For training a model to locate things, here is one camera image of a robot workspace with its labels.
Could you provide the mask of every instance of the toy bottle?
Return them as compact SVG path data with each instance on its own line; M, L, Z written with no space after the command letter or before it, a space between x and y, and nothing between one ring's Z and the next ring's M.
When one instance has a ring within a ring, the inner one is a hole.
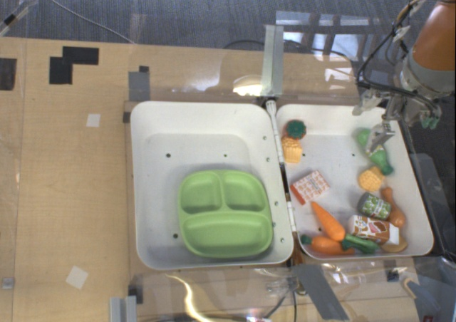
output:
M370 130L362 130L356 137L361 146L366 146L369 138L369 133ZM388 163L386 150L382 145L377 146L377 148L372 152L365 149L365 152L367 156L369 156L370 161L372 161L380 168L383 175L389 175L394 171L393 167Z

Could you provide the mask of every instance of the table surface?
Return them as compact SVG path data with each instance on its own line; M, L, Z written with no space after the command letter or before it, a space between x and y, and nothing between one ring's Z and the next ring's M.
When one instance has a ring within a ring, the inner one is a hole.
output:
M61 57L64 46L99 48L99 64L74 65L73 85L50 85L49 58ZM13 289L0 290L0 320L108 321L109 298L125 298L134 278L141 278L147 301L138 305L139 321L184 312L182 280L208 314L258 313L276 304L266 286L280 274L250 268L162 273L141 265L127 201L128 73L149 66L155 100L249 103L252 98L231 93L232 83L260 74L262 53L2 38L0 57L18 60L14 90L0 91L0 181L6 190L0 197L0 276L15 279ZM337 96L334 78L324 80L325 71L339 68L350 63L286 54L286 99L356 103L353 76L337 81ZM99 126L87 126L91 114L100 116ZM88 273L81 289L66 283L74 266ZM381 261L339 266L345 281L336 282L330 271L325 276L351 318L416 320L413 299L401 283L386 282ZM402 279L417 282L412 259L398 259L396 266ZM308 296L299 296L298 305L299 316L319 320ZM274 316L289 321L292 314L287 298Z

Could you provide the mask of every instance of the white tape square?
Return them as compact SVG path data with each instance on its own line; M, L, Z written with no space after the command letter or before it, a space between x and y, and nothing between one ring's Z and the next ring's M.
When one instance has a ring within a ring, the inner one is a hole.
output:
M87 127L100 127L101 114L89 114L87 117Z
M73 266L70 271L70 274L66 278L66 282L75 288L82 289L86 279L88 277L88 272Z

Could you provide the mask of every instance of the small box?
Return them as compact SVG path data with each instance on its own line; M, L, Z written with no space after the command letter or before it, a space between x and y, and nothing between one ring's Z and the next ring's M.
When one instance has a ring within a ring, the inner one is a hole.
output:
M302 205L314 200L328 189L329 184L318 170L311 172L291 185L291 191Z

